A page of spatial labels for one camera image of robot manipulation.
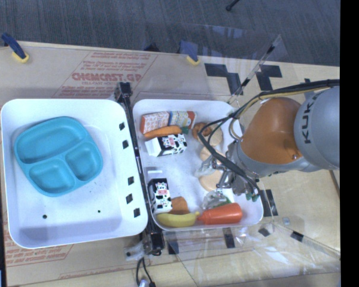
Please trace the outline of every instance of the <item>yellow banana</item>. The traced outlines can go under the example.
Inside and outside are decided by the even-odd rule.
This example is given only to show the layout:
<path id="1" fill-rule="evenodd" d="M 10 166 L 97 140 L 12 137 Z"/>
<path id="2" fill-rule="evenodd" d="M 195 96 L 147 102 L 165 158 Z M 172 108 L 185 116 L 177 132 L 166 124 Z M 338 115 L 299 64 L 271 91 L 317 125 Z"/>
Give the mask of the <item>yellow banana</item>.
<path id="1" fill-rule="evenodd" d="M 157 220 L 167 227 L 191 227 L 196 222 L 198 216 L 199 212 L 187 213 L 185 215 L 159 213 Z"/>

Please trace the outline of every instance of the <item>blue plate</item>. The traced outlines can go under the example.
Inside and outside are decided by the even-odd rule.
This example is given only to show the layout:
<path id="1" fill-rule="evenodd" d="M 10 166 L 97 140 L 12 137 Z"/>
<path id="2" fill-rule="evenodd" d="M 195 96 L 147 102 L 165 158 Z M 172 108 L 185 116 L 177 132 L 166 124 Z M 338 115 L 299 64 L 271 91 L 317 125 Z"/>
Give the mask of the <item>blue plate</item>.
<path id="1" fill-rule="evenodd" d="M 103 165 L 91 135 L 71 117 L 49 119 L 27 129 L 17 137 L 14 153 L 31 184 L 50 197 L 90 182 Z"/>

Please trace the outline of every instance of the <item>dark floor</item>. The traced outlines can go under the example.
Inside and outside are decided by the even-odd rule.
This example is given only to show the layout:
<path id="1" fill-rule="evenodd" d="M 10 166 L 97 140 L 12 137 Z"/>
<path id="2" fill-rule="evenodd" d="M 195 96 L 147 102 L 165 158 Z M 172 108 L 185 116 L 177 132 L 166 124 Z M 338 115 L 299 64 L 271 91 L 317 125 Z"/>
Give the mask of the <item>dark floor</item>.
<path id="1" fill-rule="evenodd" d="M 178 26 L 211 25 L 280 34 L 290 62 L 339 66 L 340 0 L 241 0 L 227 11 L 232 1 L 0 0 L 0 45 L 7 32 L 24 41 L 133 50 L 155 42 L 172 51 L 167 39 L 181 33 Z M 1 240 L 0 223 L 0 268 Z"/>

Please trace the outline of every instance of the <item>white tray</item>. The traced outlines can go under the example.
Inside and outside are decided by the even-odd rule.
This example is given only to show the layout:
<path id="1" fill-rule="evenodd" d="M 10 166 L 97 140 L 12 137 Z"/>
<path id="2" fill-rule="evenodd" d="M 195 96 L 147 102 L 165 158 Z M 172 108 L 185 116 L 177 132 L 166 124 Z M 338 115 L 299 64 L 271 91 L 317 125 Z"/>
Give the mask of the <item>white tray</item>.
<path id="1" fill-rule="evenodd" d="M 89 131 L 104 167 L 81 188 L 48 197 L 27 180 L 13 146 L 22 131 L 59 116 L 76 118 Z M 111 239 L 139 234 L 146 227 L 147 210 L 126 114 L 116 102 L 11 100 L 1 110 L 1 133 L 9 232 L 19 246 L 42 248 Z"/>
<path id="2" fill-rule="evenodd" d="M 203 145 L 191 135 L 191 131 L 185 136 L 187 149 L 182 154 L 172 154 L 163 157 L 153 157 L 148 155 L 145 147 L 145 141 L 147 139 L 139 130 L 141 116 L 160 111 L 194 111 L 197 114 L 197 123 L 215 121 L 226 117 L 233 112 L 233 108 L 229 104 L 220 101 L 166 99 L 144 99 L 137 102 L 133 107 L 134 123 L 146 183 L 148 184 L 149 182 L 147 171 L 150 168 L 162 170 L 162 177 L 168 180 L 171 197 L 184 197 L 190 212 L 199 211 L 202 213 L 203 210 L 201 204 L 204 196 L 208 192 L 201 186 L 198 178 L 194 176 L 194 173 L 202 163 L 199 154 Z M 232 137 L 229 135 L 228 127 L 229 123 L 222 125 L 223 141 L 216 147 L 223 153 L 227 151 L 227 146 L 233 142 Z M 234 131 L 242 134 L 238 123 L 235 123 Z M 153 218 L 156 224 L 163 230 L 198 230 L 202 228 L 248 226 L 261 221 L 263 217 L 263 206 L 260 198 L 256 202 L 252 202 L 252 200 L 248 201 L 244 194 L 240 196 L 231 194 L 229 195 L 229 198 L 232 198 L 235 202 L 239 203 L 244 213 L 241 221 L 237 224 L 204 225 L 201 221 L 196 221 L 196 224 L 192 227 L 170 228 L 160 224 L 160 222 L 156 220 L 155 214 L 153 214 Z"/>

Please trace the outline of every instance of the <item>yellow clamp tip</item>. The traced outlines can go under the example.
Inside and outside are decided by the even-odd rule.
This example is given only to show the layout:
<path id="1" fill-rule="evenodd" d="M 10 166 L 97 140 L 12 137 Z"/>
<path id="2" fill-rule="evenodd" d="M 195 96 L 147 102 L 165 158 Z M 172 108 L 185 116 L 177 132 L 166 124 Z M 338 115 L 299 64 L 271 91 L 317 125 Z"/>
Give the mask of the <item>yellow clamp tip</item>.
<path id="1" fill-rule="evenodd" d="M 26 63 L 29 60 L 28 53 L 25 53 L 25 57 L 23 59 L 20 56 L 18 56 L 15 52 L 12 52 L 12 56 L 20 63 Z"/>
<path id="2" fill-rule="evenodd" d="M 198 61 L 193 60 L 189 55 L 186 57 L 186 59 L 189 63 L 191 63 L 194 66 L 197 66 L 201 62 L 200 59 L 198 59 Z"/>

